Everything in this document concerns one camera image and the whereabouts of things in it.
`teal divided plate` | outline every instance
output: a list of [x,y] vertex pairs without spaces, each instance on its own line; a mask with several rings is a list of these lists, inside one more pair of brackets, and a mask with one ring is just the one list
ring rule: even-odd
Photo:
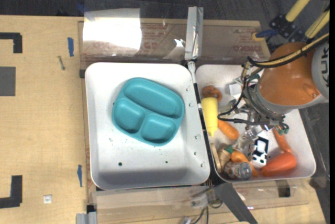
[[163,146],[176,135],[184,111],[184,102],[175,91],[148,79],[133,78],[120,90],[111,117],[124,134]]

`orange pepper toy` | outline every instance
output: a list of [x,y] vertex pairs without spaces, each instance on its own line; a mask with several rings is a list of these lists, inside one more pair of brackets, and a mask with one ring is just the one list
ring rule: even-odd
[[260,174],[263,176],[274,176],[279,173],[287,172],[297,165],[297,160],[294,155],[289,152],[284,152],[281,155],[268,161],[266,166],[262,167]]

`black cable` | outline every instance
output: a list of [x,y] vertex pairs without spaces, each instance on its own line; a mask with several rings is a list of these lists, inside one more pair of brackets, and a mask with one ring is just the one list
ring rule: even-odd
[[222,120],[222,119],[220,118],[220,116],[230,114],[233,110],[235,110],[235,109],[237,108],[237,106],[240,104],[242,98],[244,97],[244,95],[243,95],[243,91],[244,91],[246,85],[247,85],[247,82],[246,82],[246,80],[244,80],[244,82],[243,82],[243,87],[242,87],[242,91],[241,91],[241,95],[240,95],[239,99],[238,99],[237,102],[232,106],[232,108],[231,108],[230,110],[228,110],[228,111],[226,111],[226,112],[224,112],[224,113],[220,113],[220,114],[218,115],[218,119],[219,119],[219,120]]
[[220,208],[224,203],[222,201],[220,201],[220,204],[218,206],[214,206],[213,204],[209,204],[209,206],[213,209],[218,209]]
[[257,104],[254,102],[254,100],[251,98],[251,94],[250,94],[250,88],[249,87],[247,87],[247,93],[248,93],[248,96],[249,96],[249,101],[251,102],[251,104],[252,104],[252,106],[254,107],[254,108],[257,108]]
[[256,126],[256,125],[269,125],[270,122],[269,121],[259,121],[259,122],[252,122],[252,121],[247,121],[247,120],[243,120],[243,119],[227,119],[227,118],[219,118],[219,120],[221,121],[232,121],[234,124],[247,124],[250,126]]
[[267,39],[265,40],[266,44],[268,44],[268,42],[271,40],[272,37],[273,37],[273,36],[269,36],[269,37],[267,37]]
[[264,68],[258,68],[257,70],[253,71],[253,72],[248,76],[249,81],[250,81],[250,80],[252,81],[253,77],[254,77],[256,74],[260,73],[263,69],[264,69]]
[[209,223],[209,211],[208,211],[208,206],[206,207],[206,214],[207,214],[206,224],[208,224],[208,223]]
[[197,224],[199,222],[199,220],[201,220],[201,218],[203,217],[204,215],[204,212],[205,212],[205,208],[201,211],[199,217],[194,221],[194,222],[191,222],[190,224]]
[[281,62],[281,63],[278,63],[278,64],[264,65],[265,63],[271,63],[273,61],[278,61],[280,59],[283,59],[283,58],[287,57],[288,55],[285,55],[285,56],[282,56],[280,58],[276,58],[276,59],[273,59],[273,60],[270,60],[270,61],[264,61],[264,62],[255,61],[251,57],[247,57],[247,59],[248,59],[248,61],[250,62],[250,64],[252,66],[255,66],[255,67],[258,67],[258,68],[276,68],[276,67],[283,66],[283,65],[286,65],[288,63],[291,63],[294,60],[297,60],[298,58],[302,57],[306,53],[310,52],[311,50],[317,48],[319,45],[321,45],[324,42],[326,42],[327,39],[329,39],[328,36],[326,36],[325,38],[323,38],[320,41],[316,42],[315,44],[313,44],[311,47],[309,47],[306,50],[303,50],[303,48],[301,48],[300,49],[300,53],[298,55],[294,56],[293,58],[291,58],[291,59],[289,59],[287,61],[284,61],[284,62]]

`blue tape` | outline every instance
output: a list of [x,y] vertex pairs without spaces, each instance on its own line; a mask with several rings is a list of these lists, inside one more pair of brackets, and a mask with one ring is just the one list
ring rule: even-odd
[[76,7],[83,15],[85,14],[85,6],[83,4],[77,4]]
[[268,30],[258,32],[256,34],[256,37],[257,38],[263,38],[263,37],[269,37],[269,36],[276,36],[277,34],[278,34],[278,30],[268,29]]
[[68,48],[70,56],[73,57],[74,45],[73,45],[73,39],[71,37],[68,37]]

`wooden board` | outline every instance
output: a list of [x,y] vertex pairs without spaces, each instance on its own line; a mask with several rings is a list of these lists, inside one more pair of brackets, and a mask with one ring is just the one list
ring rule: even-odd
[[[0,66],[16,67],[15,97],[0,97],[0,197],[9,196],[12,175],[23,176],[23,202],[0,209],[1,223],[75,223],[76,213],[86,211],[78,20],[0,16],[0,32],[23,36],[22,54],[13,54],[11,40],[0,40]],[[52,203],[44,204],[49,194]]]

